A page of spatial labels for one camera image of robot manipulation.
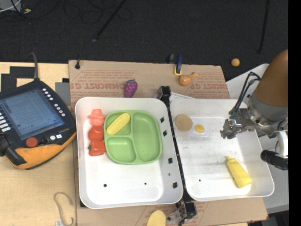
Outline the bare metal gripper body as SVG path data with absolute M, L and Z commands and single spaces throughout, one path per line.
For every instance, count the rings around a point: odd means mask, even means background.
M 234 119 L 234 135 L 254 130 L 259 136 L 276 137 L 278 132 L 288 133 L 288 119 L 276 121 L 264 117 L 257 110 L 238 109 Z

